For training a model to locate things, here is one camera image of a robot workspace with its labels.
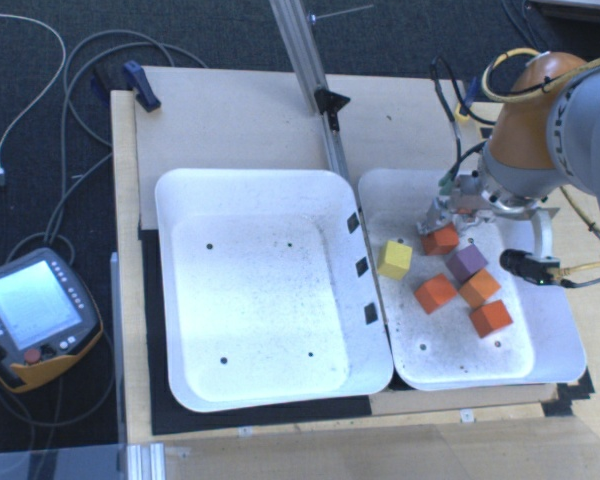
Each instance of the blue clamp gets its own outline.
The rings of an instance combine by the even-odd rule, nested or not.
[[[160,108],[160,100],[153,94],[149,80],[147,80],[147,75],[140,64],[134,60],[130,60],[129,62],[125,62],[122,71],[129,88],[135,89],[138,92],[136,100],[142,105],[142,108],[147,112],[153,112],[157,108]]]

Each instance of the cube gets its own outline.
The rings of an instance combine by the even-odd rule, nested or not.
[[[378,274],[397,281],[401,280],[411,267],[412,252],[408,245],[387,240],[378,256]]]
[[[464,283],[478,272],[478,270],[487,266],[487,260],[482,255],[475,244],[471,244],[464,249],[460,249],[446,262],[447,268],[457,279],[459,283]]]
[[[458,292],[471,309],[478,309],[499,289],[500,283],[483,268],[463,284]]]
[[[453,299],[457,293],[455,286],[442,273],[425,281],[413,292],[428,315]]]
[[[479,307],[469,318],[481,338],[513,323],[507,307],[501,300]]]
[[[452,222],[428,235],[420,236],[420,241],[427,256],[448,254],[460,243],[458,232]]]

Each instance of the dark floor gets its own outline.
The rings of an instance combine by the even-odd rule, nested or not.
[[[523,0],[507,0],[519,13]],[[305,0],[316,15],[373,4],[373,8],[318,21],[315,36],[325,71],[393,77],[429,76],[429,63],[443,55],[464,81],[479,76],[496,55],[531,46],[508,20],[500,0]],[[290,71],[268,0],[0,0],[0,13],[41,20],[56,29],[68,52],[92,34],[132,30],[160,43],[184,48],[209,67]],[[591,60],[600,56],[600,24],[547,18],[531,9],[529,20],[539,49],[562,50]],[[523,24],[518,15],[518,23]],[[80,66],[107,48],[141,41],[115,33],[90,41],[73,58],[72,78]],[[113,86],[125,88],[123,62],[164,64],[157,48],[138,46],[107,57],[101,64]],[[178,65],[196,63],[176,54]],[[56,39],[32,23],[0,18],[0,137],[9,124],[48,83],[58,68]],[[72,101],[83,120],[103,142],[109,140],[109,114],[89,87],[89,76],[76,85]],[[512,74],[501,83],[510,83]],[[61,195],[61,123],[64,93],[56,84],[11,131],[2,148],[7,185],[0,188],[0,264],[26,237],[44,232]],[[69,117],[66,126],[70,186],[109,153]],[[75,270],[92,291],[111,329],[109,260],[116,250],[112,169],[109,162],[78,188],[66,205],[60,233],[76,249]],[[32,240],[18,252],[42,244]],[[67,254],[57,239],[54,248]],[[103,340],[63,379],[59,421],[89,410],[105,393],[111,359]],[[50,421],[58,402],[54,382],[22,396],[34,419]],[[30,426],[0,403],[0,451],[29,447],[83,446],[117,441],[115,397],[79,423],[55,430]]]

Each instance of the black hole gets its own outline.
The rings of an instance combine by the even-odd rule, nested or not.
[[[367,325],[375,322],[378,319],[378,311],[376,310],[376,305],[373,302],[364,307],[364,318],[367,322]]]
[[[355,213],[351,214],[351,217],[347,219],[347,227],[349,228],[349,233],[353,233],[358,226],[360,225],[360,221],[358,220],[358,216]]]
[[[356,263],[356,270],[358,271],[358,277],[364,274],[367,270],[369,270],[369,263],[367,263],[367,258],[364,257],[360,261]]]

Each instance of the tray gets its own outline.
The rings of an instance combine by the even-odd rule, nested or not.
[[[501,289],[513,324],[480,338],[461,296],[428,315],[413,292],[427,279],[448,271],[446,256],[426,256],[416,223],[437,194],[442,171],[378,169],[359,183],[359,197],[372,254],[387,240],[413,248],[411,267],[401,281],[378,276],[396,372],[420,390],[502,384],[571,382],[580,378],[586,358],[564,289],[535,286],[499,265],[507,248],[532,251],[529,222],[498,218],[460,235],[458,248],[475,243]]]
[[[368,395],[393,362],[353,190],[314,170],[156,185],[169,385],[212,412]]]

